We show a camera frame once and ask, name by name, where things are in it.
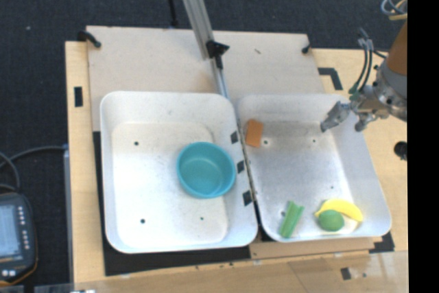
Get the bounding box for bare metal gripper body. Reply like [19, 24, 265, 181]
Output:
[348, 82, 408, 121]

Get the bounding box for white plastic tray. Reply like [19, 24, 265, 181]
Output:
[235, 93, 393, 244]
[99, 90, 259, 255]

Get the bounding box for orange biscuit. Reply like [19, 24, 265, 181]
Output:
[244, 118, 265, 149]

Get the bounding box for yellow banana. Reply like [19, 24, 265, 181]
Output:
[313, 198, 364, 224]

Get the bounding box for green ball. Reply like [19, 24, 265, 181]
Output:
[318, 209, 345, 233]

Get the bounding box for green celery stick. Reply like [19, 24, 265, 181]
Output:
[278, 200, 306, 239]

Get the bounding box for thin black and white rod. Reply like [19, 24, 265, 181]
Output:
[213, 56, 259, 207]

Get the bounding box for teal bowl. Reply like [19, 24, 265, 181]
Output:
[176, 141, 237, 200]

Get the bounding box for black block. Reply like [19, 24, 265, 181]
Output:
[205, 39, 230, 61]

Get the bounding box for pale wood board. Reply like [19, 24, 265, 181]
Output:
[84, 25, 384, 260]

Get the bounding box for black cylinder on white bracket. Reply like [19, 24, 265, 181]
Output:
[393, 141, 408, 161]

